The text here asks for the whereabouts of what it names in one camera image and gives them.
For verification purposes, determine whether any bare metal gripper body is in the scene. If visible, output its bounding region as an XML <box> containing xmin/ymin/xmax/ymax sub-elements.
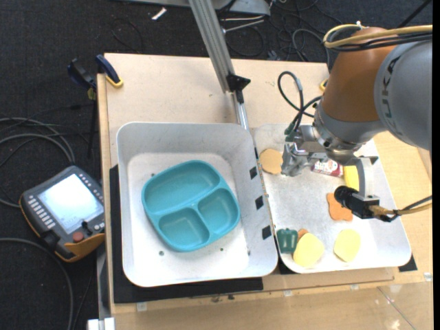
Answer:
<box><xmin>284</xmin><ymin>124</ymin><xmax>362</xmax><ymax>167</ymax></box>

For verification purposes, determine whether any tan round biscuit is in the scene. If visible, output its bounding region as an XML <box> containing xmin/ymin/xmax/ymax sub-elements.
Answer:
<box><xmin>258</xmin><ymin>148</ymin><xmax>285</xmax><ymax>175</ymax></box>

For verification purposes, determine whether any pink and white carton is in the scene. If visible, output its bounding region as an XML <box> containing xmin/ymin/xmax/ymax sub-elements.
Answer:
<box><xmin>310</xmin><ymin>159</ymin><xmax>344</xmax><ymax>178</ymax></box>

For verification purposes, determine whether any white plastic tray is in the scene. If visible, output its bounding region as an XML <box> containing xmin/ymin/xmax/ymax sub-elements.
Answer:
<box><xmin>115</xmin><ymin>121</ymin><xmax>278</xmax><ymax>287</ymax></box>
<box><xmin>253</xmin><ymin>122</ymin><xmax>413</xmax><ymax>274</ymax></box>

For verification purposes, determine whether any yellow block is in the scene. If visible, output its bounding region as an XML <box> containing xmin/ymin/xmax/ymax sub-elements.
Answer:
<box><xmin>343</xmin><ymin>165</ymin><xmax>360</xmax><ymax>192</ymax></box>

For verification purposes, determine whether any orange flower-shaped biscuit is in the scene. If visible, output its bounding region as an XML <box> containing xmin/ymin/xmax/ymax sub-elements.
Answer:
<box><xmin>326</xmin><ymin>192</ymin><xmax>354</xmax><ymax>223</ymax></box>

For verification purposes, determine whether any green bell pepper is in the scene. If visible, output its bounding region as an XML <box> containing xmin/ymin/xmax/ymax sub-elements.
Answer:
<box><xmin>276</xmin><ymin>228</ymin><xmax>298</xmax><ymax>254</ymax></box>

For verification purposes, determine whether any pale yellow potato crisp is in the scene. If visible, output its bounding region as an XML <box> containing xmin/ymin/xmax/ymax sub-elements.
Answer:
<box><xmin>333</xmin><ymin>228</ymin><xmax>362</xmax><ymax>263</ymax></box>
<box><xmin>292</xmin><ymin>232</ymin><xmax>326</xmax><ymax>269</ymax></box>

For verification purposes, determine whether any blue divided plate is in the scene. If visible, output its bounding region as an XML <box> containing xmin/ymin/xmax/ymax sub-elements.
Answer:
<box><xmin>140</xmin><ymin>159</ymin><xmax>241</xmax><ymax>253</ymax></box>

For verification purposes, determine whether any pale wood board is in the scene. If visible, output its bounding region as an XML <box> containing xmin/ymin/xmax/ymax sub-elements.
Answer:
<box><xmin>102</xmin><ymin>52</ymin><xmax>433</xmax><ymax>315</ymax></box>

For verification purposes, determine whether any black cylinder on white bracket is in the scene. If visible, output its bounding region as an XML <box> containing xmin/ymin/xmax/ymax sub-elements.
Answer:
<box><xmin>333</xmin><ymin>155</ymin><xmax>382</xmax><ymax>220</ymax></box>

